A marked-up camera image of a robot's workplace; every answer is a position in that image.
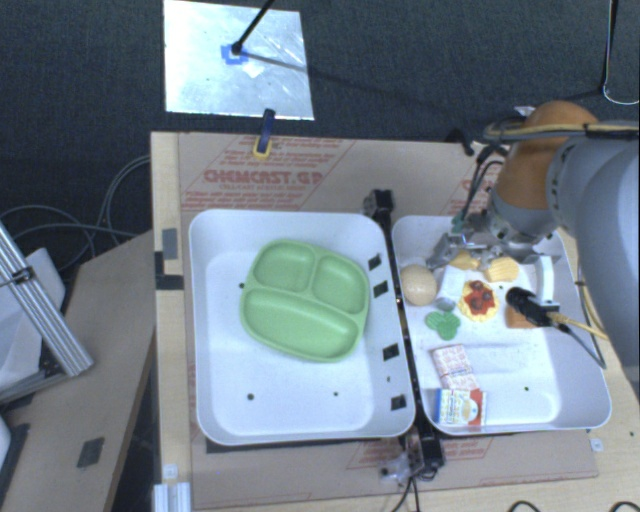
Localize black cylinder on white bracket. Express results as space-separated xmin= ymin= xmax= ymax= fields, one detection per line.
xmin=504 ymin=252 xmax=562 ymax=329

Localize beige egg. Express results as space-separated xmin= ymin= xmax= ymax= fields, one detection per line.
xmin=399 ymin=263 xmax=439 ymax=308

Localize brown cardboard board red print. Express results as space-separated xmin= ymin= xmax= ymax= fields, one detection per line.
xmin=177 ymin=132 xmax=600 ymax=511

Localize white plastic tray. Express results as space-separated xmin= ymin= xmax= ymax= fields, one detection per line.
xmin=188 ymin=208 xmax=418 ymax=447
xmin=391 ymin=214 xmax=613 ymax=436

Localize white and orange carton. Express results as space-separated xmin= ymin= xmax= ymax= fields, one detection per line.
xmin=433 ymin=387 xmax=488 ymax=428

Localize yellow cheese wedge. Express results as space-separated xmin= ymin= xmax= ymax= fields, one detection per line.
xmin=448 ymin=249 xmax=482 ymax=272

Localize yellow ridged chip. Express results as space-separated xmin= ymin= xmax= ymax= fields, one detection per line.
xmin=483 ymin=256 xmax=522 ymax=284

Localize green divided plate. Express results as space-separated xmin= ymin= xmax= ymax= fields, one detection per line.
xmin=238 ymin=238 xmax=372 ymax=365

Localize pink printed carton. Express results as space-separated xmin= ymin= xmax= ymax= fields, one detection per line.
xmin=430 ymin=343 xmax=477 ymax=392

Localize yellow pasta with red sauce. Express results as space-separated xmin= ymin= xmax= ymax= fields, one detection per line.
xmin=457 ymin=278 xmax=500 ymax=323

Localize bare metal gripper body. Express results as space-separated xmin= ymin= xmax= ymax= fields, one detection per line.
xmin=452 ymin=212 xmax=562 ymax=265

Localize brown bread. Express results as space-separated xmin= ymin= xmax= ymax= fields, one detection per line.
xmin=504 ymin=304 xmax=539 ymax=331

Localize green grapes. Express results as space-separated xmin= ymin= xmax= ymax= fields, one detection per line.
xmin=424 ymin=309 xmax=462 ymax=342

